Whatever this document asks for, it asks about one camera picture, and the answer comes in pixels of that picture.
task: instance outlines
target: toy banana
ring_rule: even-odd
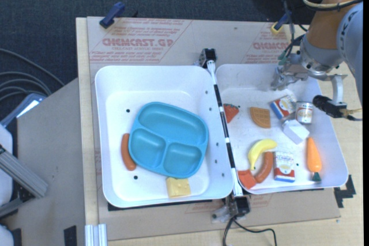
[[[257,143],[255,143],[251,147],[250,151],[248,151],[248,160],[250,162],[250,170],[255,169],[255,162],[257,161],[257,159],[263,152],[274,149],[276,146],[277,146],[277,142],[269,138],[262,139],[258,141]]]

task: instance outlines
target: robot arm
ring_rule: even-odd
[[[298,40],[300,48],[296,54],[288,54],[280,67],[276,67],[271,87],[284,89],[288,84],[306,80],[308,76],[333,83],[335,110],[345,108],[342,104],[342,79],[345,76],[328,73],[345,62],[356,80],[357,92],[363,105],[363,0],[323,0],[312,3],[303,0],[316,14],[306,34]],[[316,107],[323,109],[329,98],[318,96]],[[327,113],[342,117],[341,112]]]

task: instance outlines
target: blue plate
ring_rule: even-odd
[[[208,140],[208,127],[199,116],[174,105],[152,102],[138,112],[128,148],[137,165],[184,179],[199,170]]]

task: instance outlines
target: white tray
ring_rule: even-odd
[[[313,108],[312,123],[304,125],[319,149],[322,181],[311,180],[312,173],[306,164],[306,141],[296,145],[282,131],[281,122],[270,108],[270,102],[293,93],[298,101],[312,102],[314,96],[321,94],[317,80],[309,78],[290,84],[286,90],[270,90],[276,65],[222,65],[216,71],[216,77],[223,104],[240,106],[239,113],[227,124],[229,138],[237,170],[250,168],[247,159],[248,150],[258,140],[274,139],[278,146],[272,151],[290,152],[295,160],[295,181],[287,183],[273,179],[273,171],[262,183],[248,190],[252,194],[264,194],[281,191],[309,190],[327,187],[339,187],[346,183],[348,170],[340,145],[334,132],[330,117],[323,111]],[[257,126],[250,117],[250,107],[270,110],[271,128]],[[256,170],[262,165],[262,157],[256,162]]]
[[[198,66],[106,66],[95,76],[103,192],[116,207],[221,199],[233,188],[223,126],[209,73]],[[143,105],[159,101],[200,116],[209,129],[205,159],[189,178],[191,195],[169,198],[166,176],[128,171],[121,138]]]

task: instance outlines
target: brown waffle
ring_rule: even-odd
[[[270,112],[268,109],[250,107],[252,120],[263,128],[270,128]]]

